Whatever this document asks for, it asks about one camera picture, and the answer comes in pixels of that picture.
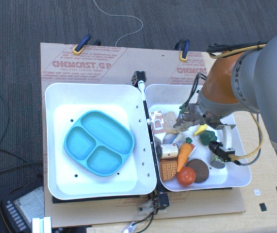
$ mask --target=white tray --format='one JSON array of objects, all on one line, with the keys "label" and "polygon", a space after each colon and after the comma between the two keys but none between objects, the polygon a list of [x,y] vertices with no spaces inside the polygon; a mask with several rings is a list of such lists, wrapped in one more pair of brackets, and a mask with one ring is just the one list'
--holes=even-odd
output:
[{"label": "white tray", "polygon": [[[192,86],[190,85],[165,85],[165,84],[152,84],[146,88],[146,102],[150,112],[161,110],[167,113],[173,111],[177,117],[179,114],[179,107],[188,99]],[[195,103],[197,94],[195,94],[190,102]],[[233,115],[222,119],[224,124],[235,124]],[[238,166],[232,162],[227,162],[226,167],[217,169],[210,165],[212,152],[208,146],[201,144],[199,136],[193,136],[197,126],[190,127],[188,131],[182,132],[185,137],[190,137],[193,144],[197,147],[195,152],[191,155],[190,159],[201,159],[209,167],[209,177],[202,183],[193,183],[190,186],[182,186],[178,183],[176,176],[168,181],[162,182],[164,187],[170,191],[189,191],[199,189],[215,189],[215,188],[228,188],[246,186],[251,180],[251,173],[249,166]],[[213,128],[208,127],[207,130],[215,131]],[[219,142],[223,142],[224,137],[222,130],[215,131]],[[174,138],[174,135],[167,135],[164,143],[169,143]],[[245,155],[241,139],[239,137],[237,127],[232,129],[232,147],[236,155]]]},{"label": "white tray", "polygon": [[[48,142],[48,187],[61,200],[148,194],[156,174],[139,90],[131,85],[55,83],[45,92]],[[135,147],[121,169],[98,176],[65,151],[68,130],[81,115],[100,110],[133,134]]]}]

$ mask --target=gray carpet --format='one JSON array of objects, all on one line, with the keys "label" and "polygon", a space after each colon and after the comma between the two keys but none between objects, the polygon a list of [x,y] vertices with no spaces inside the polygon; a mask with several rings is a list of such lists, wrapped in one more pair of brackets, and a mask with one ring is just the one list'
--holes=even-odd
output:
[{"label": "gray carpet", "polygon": [[[277,0],[96,0],[110,14],[144,24],[119,47],[172,50],[189,38],[190,50],[209,45],[266,42],[277,35]],[[103,46],[141,27],[139,20],[109,17],[92,0],[0,0],[0,94],[9,123],[0,147],[42,161],[40,43],[78,43],[87,33]],[[0,139],[6,110],[0,99]],[[22,164],[0,151],[0,170]],[[36,178],[30,166],[0,173],[0,199]],[[0,233],[7,232],[0,217]]]}]

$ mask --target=tomato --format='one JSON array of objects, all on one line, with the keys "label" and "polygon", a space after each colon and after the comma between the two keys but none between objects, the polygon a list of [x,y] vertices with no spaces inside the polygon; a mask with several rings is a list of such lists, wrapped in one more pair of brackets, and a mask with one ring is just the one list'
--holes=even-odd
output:
[{"label": "tomato", "polygon": [[184,186],[191,185],[196,180],[196,172],[188,166],[184,166],[177,173],[177,181]]}]

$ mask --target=toy can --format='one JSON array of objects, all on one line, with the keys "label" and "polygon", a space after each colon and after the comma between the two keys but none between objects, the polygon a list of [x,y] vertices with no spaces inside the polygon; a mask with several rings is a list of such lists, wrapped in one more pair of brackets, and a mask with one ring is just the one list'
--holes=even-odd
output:
[{"label": "toy can", "polygon": [[160,159],[176,158],[178,156],[178,147],[175,143],[157,145],[156,153]]}]

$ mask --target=blue divided plate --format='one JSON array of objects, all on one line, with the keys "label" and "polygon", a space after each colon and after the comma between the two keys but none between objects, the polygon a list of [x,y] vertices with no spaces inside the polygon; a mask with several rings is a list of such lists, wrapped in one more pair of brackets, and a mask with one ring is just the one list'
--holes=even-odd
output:
[{"label": "blue divided plate", "polygon": [[70,157],[99,176],[116,173],[133,148],[131,132],[101,111],[82,115],[65,137],[65,150]]}]

